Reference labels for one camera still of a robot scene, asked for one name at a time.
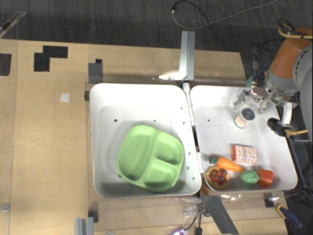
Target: small box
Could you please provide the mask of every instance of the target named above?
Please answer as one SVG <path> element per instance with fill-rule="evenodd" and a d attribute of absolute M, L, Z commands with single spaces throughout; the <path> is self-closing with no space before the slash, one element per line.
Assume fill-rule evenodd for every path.
<path fill-rule="evenodd" d="M 234 145 L 233 161 L 256 165 L 258 162 L 257 151 L 255 148 Z"/>

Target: can lid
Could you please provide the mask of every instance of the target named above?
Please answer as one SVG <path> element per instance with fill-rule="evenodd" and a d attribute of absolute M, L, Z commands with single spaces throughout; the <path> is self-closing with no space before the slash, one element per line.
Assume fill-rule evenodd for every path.
<path fill-rule="evenodd" d="M 241 114 L 244 116 L 246 120 L 253 120 L 255 118 L 255 114 L 253 110 L 250 108 L 245 108 L 241 111 Z"/>

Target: green plate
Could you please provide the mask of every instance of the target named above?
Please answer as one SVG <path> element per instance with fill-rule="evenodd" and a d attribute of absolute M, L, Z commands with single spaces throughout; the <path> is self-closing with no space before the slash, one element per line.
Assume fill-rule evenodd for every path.
<path fill-rule="evenodd" d="M 184 148 L 177 138 L 148 125 L 136 125 L 123 140 L 117 170 L 134 185 L 163 192 L 175 185 L 183 159 Z"/>

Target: toy food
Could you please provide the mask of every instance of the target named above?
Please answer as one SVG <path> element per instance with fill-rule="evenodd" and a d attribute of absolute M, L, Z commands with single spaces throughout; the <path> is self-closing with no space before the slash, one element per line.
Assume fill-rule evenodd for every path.
<path fill-rule="evenodd" d="M 252 188 L 260 179 L 255 170 L 245 170 L 241 173 L 240 178 L 244 185 L 249 188 Z"/>
<path fill-rule="evenodd" d="M 274 172 L 270 170 L 259 169 L 257 171 L 259 179 L 259 184 L 263 187 L 269 187 L 273 183 Z"/>
<path fill-rule="evenodd" d="M 244 169 L 240 165 L 237 165 L 236 163 L 226 158 L 218 158 L 218 159 L 211 158 L 210 163 L 216 164 L 220 169 L 239 171 L 239 172 L 244 171 Z"/>
<path fill-rule="evenodd" d="M 229 181 L 229 175 L 225 169 L 218 166 L 210 166 L 205 172 L 206 181 L 214 189 L 226 189 Z"/>
<path fill-rule="evenodd" d="M 233 161 L 256 165 L 258 162 L 256 149 L 246 146 L 234 145 Z"/>

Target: can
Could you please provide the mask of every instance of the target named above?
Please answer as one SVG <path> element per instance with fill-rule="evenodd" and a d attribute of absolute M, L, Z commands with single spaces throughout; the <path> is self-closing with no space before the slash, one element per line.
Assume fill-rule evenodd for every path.
<path fill-rule="evenodd" d="M 235 124 L 239 128 L 246 128 L 247 125 L 254 120 L 255 114 L 250 108 L 244 108 L 235 118 Z"/>

